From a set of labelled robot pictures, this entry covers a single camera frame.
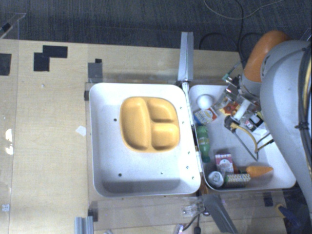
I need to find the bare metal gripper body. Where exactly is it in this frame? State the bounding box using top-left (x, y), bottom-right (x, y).
top-left (224, 78), bottom-right (260, 108)

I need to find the red printed packet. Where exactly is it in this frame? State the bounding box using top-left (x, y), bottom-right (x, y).
top-left (218, 100), bottom-right (241, 117)

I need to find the white egg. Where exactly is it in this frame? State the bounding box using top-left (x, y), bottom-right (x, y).
top-left (196, 94), bottom-right (214, 111)

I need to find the yellow and white carton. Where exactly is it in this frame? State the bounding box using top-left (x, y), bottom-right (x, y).
top-left (193, 107), bottom-right (219, 126)

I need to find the green plastic bottle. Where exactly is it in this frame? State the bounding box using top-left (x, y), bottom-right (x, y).
top-left (195, 125), bottom-right (211, 163)

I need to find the white plastic tray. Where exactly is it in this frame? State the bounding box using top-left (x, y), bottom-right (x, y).
top-left (88, 82), bottom-right (202, 198)
top-left (188, 84), bottom-right (297, 192)

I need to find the red and white carton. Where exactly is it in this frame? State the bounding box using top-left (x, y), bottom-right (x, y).
top-left (214, 153), bottom-right (235, 175)

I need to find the silver can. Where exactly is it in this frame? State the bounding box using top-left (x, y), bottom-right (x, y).
top-left (207, 171), bottom-right (225, 188)

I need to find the orange carrot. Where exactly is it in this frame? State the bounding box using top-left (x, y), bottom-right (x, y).
top-left (244, 165), bottom-right (274, 178)

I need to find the green and yellow box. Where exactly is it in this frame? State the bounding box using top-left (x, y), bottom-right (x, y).
top-left (223, 173), bottom-right (252, 189)

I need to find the orange divided plate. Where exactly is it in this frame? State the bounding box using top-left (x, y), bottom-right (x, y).
top-left (119, 96), bottom-right (181, 154)

